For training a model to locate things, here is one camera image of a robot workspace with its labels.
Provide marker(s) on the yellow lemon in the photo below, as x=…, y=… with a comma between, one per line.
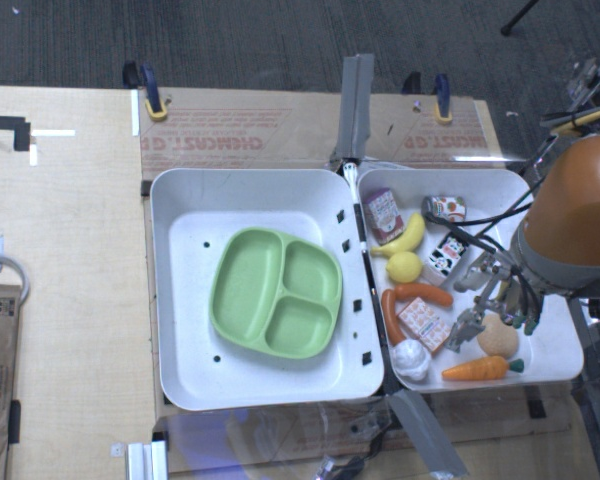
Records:
x=404, y=267

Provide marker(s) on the small white and orange can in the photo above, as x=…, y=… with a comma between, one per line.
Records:
x=447, y=209

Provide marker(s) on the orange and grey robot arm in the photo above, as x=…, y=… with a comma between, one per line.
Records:
x=570, y=218

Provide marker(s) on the black and white cow carton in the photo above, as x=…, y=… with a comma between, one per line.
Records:
x=445, y=260

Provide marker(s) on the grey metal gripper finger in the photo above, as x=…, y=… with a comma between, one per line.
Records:
x=463, y=332
x=471, y=277

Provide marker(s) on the white plastic tray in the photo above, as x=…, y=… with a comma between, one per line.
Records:
x=190, y=318
x=550, y=353

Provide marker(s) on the yellow banana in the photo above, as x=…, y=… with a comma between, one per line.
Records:
x=410, y=238

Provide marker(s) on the black stand leg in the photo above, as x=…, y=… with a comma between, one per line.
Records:
x=532, y=4

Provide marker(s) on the tan bread bun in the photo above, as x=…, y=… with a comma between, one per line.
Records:
x=500, y=342

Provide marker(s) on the green divided plate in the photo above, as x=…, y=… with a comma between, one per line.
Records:
x=260, y=288

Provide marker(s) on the orange carrot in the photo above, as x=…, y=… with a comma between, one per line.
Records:
x=472, y=369

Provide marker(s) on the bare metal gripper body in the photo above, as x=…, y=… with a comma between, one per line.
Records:
x=502, y=295

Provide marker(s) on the orange and white carton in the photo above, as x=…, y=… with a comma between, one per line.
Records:
x=422, y=324

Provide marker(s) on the white garlic bulb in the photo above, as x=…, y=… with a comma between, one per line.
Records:
x=411, y=360

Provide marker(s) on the brown cardboard board red print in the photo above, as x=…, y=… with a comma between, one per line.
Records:
x=260, y=135

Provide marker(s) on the orange sausage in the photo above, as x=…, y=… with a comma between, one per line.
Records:
x=391, y=318
x=425, y=293

